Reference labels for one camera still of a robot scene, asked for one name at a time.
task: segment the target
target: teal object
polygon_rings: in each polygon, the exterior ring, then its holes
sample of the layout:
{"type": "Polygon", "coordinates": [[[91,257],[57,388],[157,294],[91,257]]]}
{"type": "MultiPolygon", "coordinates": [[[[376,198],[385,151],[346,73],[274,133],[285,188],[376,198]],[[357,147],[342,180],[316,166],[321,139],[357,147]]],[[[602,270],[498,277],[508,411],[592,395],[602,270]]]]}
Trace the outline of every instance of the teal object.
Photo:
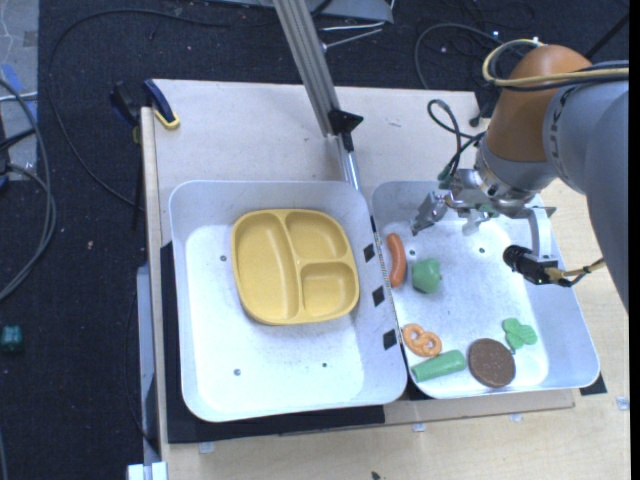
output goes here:
{"type": "Polygon", "coordinates": [[[411,367],[417,382],[435,379],[460,372],[467,367],[467,360],[459,350],[449,350],[411,367]]]}
{"type": "Polygon", "coordinates": [[[0,350],[2,350],[3,354],[22,352],[24,350],[22,328],[19,325],[5,325],[2,328],[0,350]]]}
{"type": "Polygon", "coordinates": [[[507,333],[507,343],[513,350],[538,342],[538,335],[533,327],[521,324],[517,318],[507,318],[502,322],[502,328],[507,333]]]}
{"type": "Polygon", "coordinates": [[[421,292],[435,292],[440,284],[440,262],[436,258],[429,258],[414,263],[411,267],[411,283],[421,292]]]}

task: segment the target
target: brown cookie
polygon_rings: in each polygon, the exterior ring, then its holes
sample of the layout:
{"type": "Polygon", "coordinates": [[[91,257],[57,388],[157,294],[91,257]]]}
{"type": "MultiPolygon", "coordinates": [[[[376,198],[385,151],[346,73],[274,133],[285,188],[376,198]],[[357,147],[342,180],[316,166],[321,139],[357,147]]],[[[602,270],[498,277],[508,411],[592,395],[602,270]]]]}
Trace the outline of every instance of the brown cookie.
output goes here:
{"type": "Polygon", "coordinates": [[[490,338],[474,341],[467,352],[471,374],[485,386],[501,388],[516,376],[516,363],[511,351],[490,338]]]}

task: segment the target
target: wooden table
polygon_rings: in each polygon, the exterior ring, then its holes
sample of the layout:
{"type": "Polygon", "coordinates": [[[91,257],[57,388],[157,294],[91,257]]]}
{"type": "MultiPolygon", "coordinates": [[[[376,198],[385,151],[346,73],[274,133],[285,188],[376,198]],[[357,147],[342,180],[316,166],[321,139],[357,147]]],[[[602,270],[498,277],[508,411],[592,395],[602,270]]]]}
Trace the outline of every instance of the wooden table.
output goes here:
{"type": "MultiPolygon", "coordinates": [[[[182,123],[165,130],[142,111],[146,225],[159,421],[159,455],[171,480],[631,477],[629,318],[606,269],[575,292],[601,361],[607,392],[518,393],[459,400],[400,399],[386,423],[366,428],[218,441],[213,453],[167,439],[160,248],[170,241],[171,191],[192,179],[340,179],[334,145],[321,137],[302,86],[157,80],[182,123]]],[[[362,191],[385,181],[433,180],[455,150],[426,113],[446,101],[463,131],[472,93],[337,88],[344,110],[364,116],[353,133],[362,191]]],[[[473,154],[462,167],[473,163],[473,154]]],[[[559,181],[542,193],[565,264],[600,257],[586,202],[559,181]]]]}

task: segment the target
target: yellow divided plate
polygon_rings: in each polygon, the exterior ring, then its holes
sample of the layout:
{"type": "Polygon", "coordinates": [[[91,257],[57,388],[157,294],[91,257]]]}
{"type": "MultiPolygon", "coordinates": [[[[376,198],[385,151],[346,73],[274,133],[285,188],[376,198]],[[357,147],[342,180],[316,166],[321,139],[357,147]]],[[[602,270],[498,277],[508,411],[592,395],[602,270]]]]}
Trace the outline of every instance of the yellow divided plate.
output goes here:
{"type": "Polygon", "coordinates": [[[315,210],[260,210],[231,234],[242,305],[271,325],[322,322],[351,311],[360,296],[353,252],[342,226],[315,210]]]}

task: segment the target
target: pretzel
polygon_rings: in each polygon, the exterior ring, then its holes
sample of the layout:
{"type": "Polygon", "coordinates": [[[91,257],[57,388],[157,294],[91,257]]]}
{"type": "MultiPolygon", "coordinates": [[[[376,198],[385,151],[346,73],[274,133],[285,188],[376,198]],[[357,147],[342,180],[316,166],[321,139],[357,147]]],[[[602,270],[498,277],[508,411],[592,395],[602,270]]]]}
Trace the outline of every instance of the pretzel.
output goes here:
{"type": "Polygon", "coordinates": [[[407,324],[402,329],[404,344],[421,357],[437,356],[442,350],[440,338],[429,331],[425,331],[418,324],[407,324]]]}

